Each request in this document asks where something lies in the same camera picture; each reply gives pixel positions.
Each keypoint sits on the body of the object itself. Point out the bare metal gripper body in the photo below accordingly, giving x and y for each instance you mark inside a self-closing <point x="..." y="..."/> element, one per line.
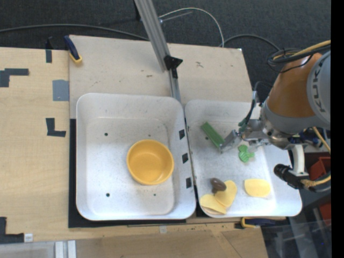
<point x="278" y="139"/>

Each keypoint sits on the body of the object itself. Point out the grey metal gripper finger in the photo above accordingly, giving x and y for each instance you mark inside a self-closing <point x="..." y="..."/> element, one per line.
<point x="256" y="145"/>
<point x="230" y="141"/>

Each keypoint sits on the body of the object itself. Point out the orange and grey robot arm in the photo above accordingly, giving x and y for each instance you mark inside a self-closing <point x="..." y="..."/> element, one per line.
<point x="291" y="98"/>

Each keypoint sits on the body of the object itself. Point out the small green toy vegetable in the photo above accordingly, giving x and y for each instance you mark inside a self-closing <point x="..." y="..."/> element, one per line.
<point x="244" y="156"/>

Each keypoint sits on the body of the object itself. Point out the green rectangular block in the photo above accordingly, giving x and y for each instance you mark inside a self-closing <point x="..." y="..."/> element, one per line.
<point x="212" y="133"/>

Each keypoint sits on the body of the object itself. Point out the white plastic tray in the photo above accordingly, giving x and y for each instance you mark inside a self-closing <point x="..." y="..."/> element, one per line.
<point x="113" y="171"/>
<point x="236" y="176"/>

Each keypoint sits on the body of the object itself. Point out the brown toy mushroom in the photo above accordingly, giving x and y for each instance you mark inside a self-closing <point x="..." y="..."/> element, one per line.
<point x="218" y="185"/>

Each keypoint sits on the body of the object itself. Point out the yellow bowl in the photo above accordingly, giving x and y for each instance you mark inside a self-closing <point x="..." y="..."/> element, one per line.
<point x="150" y="162"/>

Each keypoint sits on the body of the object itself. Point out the black cylinder on white bracket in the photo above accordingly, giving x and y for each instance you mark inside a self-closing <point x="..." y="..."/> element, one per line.
<point x="291" y="175"/>

